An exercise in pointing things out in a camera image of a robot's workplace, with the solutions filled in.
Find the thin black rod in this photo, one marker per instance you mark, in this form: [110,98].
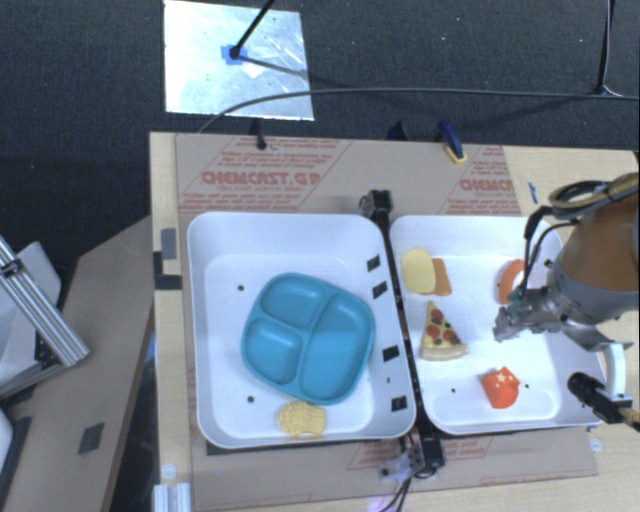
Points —
[400,310]

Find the yellow ribbed toy food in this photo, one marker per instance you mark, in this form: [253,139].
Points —
[301,419]

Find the blue divided plate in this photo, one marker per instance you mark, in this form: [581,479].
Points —
[307,337]

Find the toy pizza slice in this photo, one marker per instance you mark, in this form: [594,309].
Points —
[439,335]

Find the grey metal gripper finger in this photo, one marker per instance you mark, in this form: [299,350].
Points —
[501,333]
[506,314]

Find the pale yellow bread slice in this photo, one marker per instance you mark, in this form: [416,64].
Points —
[416,270]

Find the white plastic tray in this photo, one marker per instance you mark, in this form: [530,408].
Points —
[480,330]
[225,320]

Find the black cylinder on white bracket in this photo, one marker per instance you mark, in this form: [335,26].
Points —
[595,392]

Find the brown cardboard board red print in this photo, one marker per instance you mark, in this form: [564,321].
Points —
[320,170]

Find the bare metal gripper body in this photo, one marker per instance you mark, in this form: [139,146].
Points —
[537,310]

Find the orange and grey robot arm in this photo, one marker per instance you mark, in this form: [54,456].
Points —
[597,250]

